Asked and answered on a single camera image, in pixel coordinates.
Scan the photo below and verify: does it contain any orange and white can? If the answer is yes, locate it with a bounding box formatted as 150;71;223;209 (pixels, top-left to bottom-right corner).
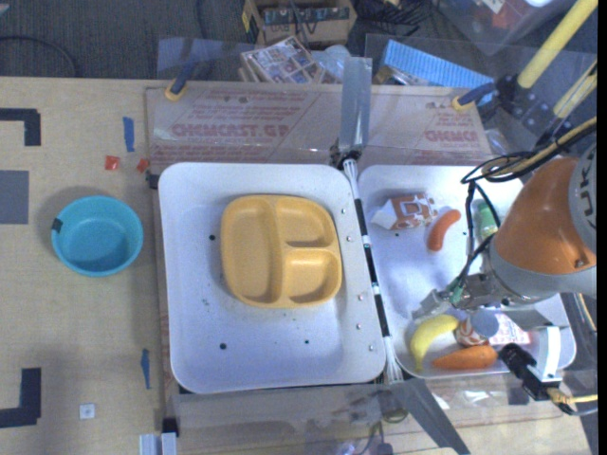
455;309;501;348

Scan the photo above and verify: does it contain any red and white packet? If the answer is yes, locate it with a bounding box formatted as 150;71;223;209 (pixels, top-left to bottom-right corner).
496;315;531;346

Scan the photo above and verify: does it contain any brown cardboard board red print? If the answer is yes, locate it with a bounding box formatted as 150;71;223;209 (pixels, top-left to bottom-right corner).
144;81;585;428

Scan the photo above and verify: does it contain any black cylinder on white bracket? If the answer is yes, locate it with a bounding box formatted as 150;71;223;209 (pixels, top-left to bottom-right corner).
497;325;563;401

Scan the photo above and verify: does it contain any yellow banana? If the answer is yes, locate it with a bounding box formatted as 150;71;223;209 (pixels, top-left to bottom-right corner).
409;313;462;374

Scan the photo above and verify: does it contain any orange sausage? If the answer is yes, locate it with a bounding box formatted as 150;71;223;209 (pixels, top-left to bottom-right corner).
427;209;463;253

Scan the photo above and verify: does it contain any blue bowl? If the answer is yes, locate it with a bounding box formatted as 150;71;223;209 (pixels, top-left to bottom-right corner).
50;194;145;279

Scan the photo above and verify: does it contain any orange and white carton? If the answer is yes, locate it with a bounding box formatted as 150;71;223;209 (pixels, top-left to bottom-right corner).
370;192;439;232

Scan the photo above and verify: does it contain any green can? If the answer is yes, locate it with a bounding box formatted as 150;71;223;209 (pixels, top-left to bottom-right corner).
475;201;500;242

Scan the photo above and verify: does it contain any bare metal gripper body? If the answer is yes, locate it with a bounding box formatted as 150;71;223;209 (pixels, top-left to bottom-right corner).
437;272;505;310

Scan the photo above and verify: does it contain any white plastic tray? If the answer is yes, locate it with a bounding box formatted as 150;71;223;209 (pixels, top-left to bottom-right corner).
157;161;388;394
357;163;578;381

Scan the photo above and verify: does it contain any yellow divided plate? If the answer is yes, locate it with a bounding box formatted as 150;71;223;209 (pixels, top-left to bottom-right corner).
219;194;343;309

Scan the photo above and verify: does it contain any orange carrot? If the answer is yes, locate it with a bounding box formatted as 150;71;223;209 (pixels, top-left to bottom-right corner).
431;344;500;371

